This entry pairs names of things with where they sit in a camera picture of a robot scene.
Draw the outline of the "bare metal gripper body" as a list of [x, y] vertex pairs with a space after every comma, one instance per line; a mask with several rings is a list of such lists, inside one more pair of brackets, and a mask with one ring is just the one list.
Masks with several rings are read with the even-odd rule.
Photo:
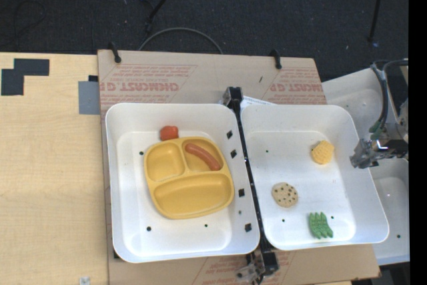
[[403, 158], [408, 153], [408, 143], [402, 139], [377, 139], [376, 159]]

